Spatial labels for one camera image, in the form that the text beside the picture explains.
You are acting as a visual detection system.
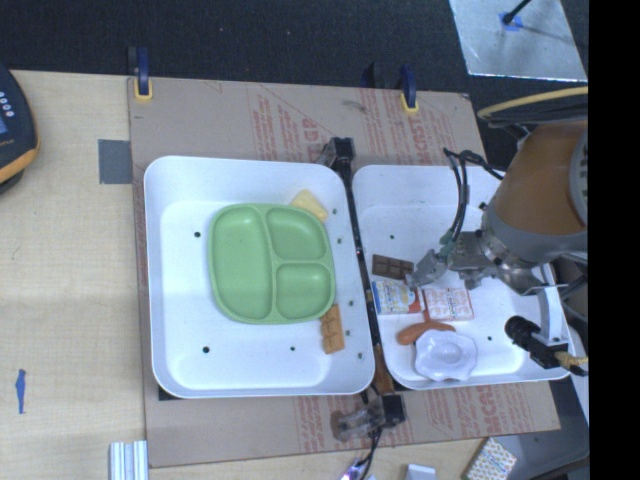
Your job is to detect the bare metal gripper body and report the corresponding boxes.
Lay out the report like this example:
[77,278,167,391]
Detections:
[447,230,547,295]

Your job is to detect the brown chocolate bar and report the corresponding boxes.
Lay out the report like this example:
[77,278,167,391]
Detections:
[370,253,416,282]

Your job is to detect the orange and white carton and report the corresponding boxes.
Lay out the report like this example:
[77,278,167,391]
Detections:
[421,287,476,323]

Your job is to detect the white carton with blue print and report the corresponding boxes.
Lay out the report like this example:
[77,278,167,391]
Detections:
[370,279,423,316]

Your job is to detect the orange sausage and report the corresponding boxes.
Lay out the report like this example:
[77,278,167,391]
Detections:
[396,317,458,347]

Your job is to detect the white plastic tray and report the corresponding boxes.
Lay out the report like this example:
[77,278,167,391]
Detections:
[351,163,574,391]
[142,154,377,400]

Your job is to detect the thin black rod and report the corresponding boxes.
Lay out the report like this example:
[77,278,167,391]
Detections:
[339,158,395,395]

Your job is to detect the white fried egg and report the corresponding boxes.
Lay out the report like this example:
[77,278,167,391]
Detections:
[413,329,479,383]

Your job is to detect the orange biscuit bar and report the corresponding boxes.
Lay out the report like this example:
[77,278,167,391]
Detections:
[319,303,347,356]

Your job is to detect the yellow cheese wedge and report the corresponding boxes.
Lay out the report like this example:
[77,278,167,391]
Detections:
[289,189,330,222]

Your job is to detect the green divided plate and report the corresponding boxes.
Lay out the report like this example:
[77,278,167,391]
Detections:
[206,202,337,326]

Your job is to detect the orange patterned packet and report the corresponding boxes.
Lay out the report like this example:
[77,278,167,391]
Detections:
[461,436,519,480]

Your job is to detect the brown cardboard board red print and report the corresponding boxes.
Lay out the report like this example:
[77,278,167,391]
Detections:
[126,76,563,469]

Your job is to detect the black cylinder on white bracket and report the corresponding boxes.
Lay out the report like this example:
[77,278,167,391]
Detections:
[503,285,572,370]

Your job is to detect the black block with thin wires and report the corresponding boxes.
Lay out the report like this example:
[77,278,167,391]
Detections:
[315,136,357,168]
[330,392,408,442]

